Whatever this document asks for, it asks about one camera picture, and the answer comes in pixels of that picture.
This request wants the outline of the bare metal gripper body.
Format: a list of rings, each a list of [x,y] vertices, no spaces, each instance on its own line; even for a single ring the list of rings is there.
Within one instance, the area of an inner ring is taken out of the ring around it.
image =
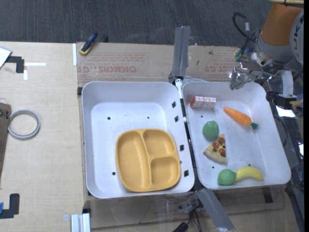
[[[246,52],[239,62],[238,72],[244,74],[245,79],[258,79],[264,75],[276,75],[278,64],[264,52]]]

